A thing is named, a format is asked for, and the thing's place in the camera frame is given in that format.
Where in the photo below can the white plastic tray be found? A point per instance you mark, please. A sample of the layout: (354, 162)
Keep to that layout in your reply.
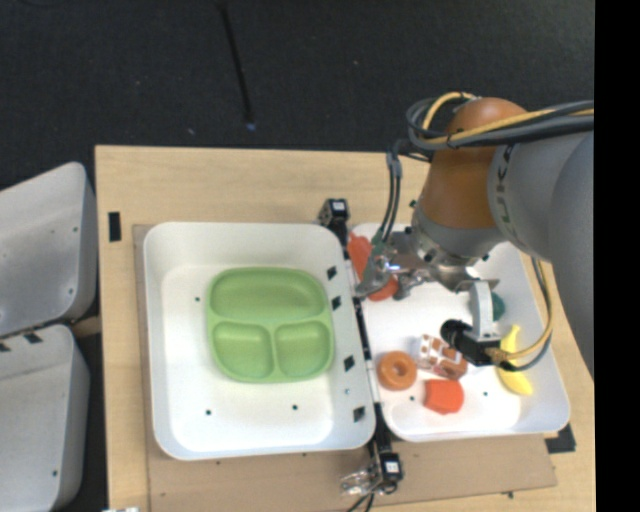
(450, 425)
(180, 350)

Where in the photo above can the orange doughnut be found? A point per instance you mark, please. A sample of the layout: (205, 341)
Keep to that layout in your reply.
(389, 377)

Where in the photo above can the white and brown packet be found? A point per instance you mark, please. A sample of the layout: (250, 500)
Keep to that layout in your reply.
(437, 352)

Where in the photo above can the yellow banana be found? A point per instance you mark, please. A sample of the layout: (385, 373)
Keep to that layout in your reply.
(517, 382)

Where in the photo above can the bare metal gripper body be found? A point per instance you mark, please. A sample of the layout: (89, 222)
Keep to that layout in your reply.
(430, 260)

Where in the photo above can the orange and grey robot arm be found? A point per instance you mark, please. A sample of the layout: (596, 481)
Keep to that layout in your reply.
(460, 180)

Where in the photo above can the pale wooden board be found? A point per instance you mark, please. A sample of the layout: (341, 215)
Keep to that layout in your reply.
(240, 185)

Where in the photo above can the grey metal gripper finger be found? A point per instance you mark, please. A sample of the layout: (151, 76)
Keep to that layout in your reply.
(407, 285)
(369, 280)

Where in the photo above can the green divided plate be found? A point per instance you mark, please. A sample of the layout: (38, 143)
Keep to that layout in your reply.
(270, 325)

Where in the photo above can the red sausage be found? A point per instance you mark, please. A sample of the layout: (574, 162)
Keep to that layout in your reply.
(359, 250)

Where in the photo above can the orange-red bread slice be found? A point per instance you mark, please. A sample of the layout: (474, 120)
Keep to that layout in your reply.
(444, 397)

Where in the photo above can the dark green broccoli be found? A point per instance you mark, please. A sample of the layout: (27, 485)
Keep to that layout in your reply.
(498, 306)

